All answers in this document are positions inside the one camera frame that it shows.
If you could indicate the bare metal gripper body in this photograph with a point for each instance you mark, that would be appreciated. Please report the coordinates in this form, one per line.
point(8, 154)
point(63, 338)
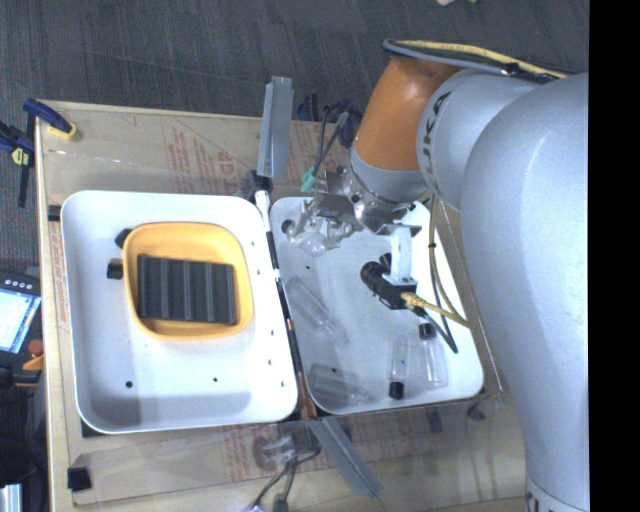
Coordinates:
point(380, 215)

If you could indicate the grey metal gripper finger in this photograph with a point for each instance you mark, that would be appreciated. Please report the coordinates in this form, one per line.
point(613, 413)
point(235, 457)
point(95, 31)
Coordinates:
point(306, 222)
point(340, 230)

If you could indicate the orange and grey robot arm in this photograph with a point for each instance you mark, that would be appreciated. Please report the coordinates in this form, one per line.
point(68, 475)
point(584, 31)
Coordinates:
point(525, 210)

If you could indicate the clear plastic bottle black cap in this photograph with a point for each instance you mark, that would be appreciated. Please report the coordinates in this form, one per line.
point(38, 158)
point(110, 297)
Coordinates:
point(315, 246)
point(400, 362)
point(434, 360)

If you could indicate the thin black and white rod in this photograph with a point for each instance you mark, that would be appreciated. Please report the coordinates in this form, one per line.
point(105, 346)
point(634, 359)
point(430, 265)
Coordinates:
point(280, 285)

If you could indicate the white plastic tray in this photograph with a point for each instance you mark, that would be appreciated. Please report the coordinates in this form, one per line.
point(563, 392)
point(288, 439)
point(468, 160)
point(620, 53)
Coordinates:
point(175, 380)
point(360, 345)

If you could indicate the yellow rounded plate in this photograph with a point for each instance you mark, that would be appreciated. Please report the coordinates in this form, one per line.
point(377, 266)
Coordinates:
point(190, 237)

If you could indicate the black ribbed rectangular block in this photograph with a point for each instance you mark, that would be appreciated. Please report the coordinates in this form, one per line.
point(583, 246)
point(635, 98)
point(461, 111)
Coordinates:
point(185, 290)

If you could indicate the brown cardboard board red print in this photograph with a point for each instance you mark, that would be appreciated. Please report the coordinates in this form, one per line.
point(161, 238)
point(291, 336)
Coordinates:
point(150, 150)

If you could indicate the small black cap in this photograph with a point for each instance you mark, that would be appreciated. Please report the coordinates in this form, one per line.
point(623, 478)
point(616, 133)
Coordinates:
point(114, 269)
point(122, 238)

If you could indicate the black cylinder on white bracket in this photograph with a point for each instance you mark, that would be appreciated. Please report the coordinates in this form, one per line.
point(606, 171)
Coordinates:
point(387, 287)

